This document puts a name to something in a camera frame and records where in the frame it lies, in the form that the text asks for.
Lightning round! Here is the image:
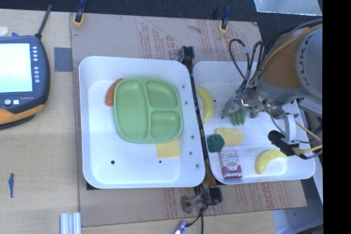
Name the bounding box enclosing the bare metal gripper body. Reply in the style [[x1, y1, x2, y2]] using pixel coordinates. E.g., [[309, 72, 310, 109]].
[[240, 86, 289, 119]]

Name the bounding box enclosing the green pea pod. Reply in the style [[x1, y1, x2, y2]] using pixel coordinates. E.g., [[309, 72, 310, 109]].
[[229, 107, 246, 127]]

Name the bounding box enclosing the white plastic tray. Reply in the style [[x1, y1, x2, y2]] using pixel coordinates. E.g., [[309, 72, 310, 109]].
[[78, 55, 206, 190], [193, 61, 316, 185]]

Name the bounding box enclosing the yellow banana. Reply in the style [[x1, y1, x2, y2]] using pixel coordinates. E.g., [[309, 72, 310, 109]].
[[196, 85, 216, 124], [255, 149, 288, 175]]

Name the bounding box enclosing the yellow lemon wedge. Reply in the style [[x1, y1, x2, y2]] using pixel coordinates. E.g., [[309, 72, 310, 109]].
[[215, 127, 244, 147]]

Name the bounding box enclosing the thin black and white rod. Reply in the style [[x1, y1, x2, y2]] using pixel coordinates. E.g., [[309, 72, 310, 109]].
[[185, 59, 213, 185]]

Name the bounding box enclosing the dark green broccoli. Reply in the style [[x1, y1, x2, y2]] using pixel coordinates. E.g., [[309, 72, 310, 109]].
[[206, 134, 225, 153]]

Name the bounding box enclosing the red and white carton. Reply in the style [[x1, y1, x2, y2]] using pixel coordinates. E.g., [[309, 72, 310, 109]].
[[218, 149, 244, 180]]

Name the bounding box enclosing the yellow cheese slice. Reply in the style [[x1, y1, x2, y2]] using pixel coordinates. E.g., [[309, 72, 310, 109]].
[[155, 139, 182, 159]]

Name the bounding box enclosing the green divided plate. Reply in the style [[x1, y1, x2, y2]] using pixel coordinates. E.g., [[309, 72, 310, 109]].
[[112, 77, 184, 144]]

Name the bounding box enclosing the orange sausage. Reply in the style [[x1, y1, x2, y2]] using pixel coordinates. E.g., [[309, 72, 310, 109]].
[[105, 78, 124, 107]]

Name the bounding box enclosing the brown cardboard board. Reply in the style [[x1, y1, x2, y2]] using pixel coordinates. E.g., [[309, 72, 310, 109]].
[[70, 13, 308, 227]]

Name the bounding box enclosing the black cylinder on white bracket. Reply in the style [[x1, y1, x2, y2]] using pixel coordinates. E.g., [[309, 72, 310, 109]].
[[267, 113, 302, 157]]

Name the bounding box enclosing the black block with thin wires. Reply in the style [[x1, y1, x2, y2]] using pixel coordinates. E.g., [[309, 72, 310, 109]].
[[208, 186, 223, 205], [177, 45, 196, 62]]

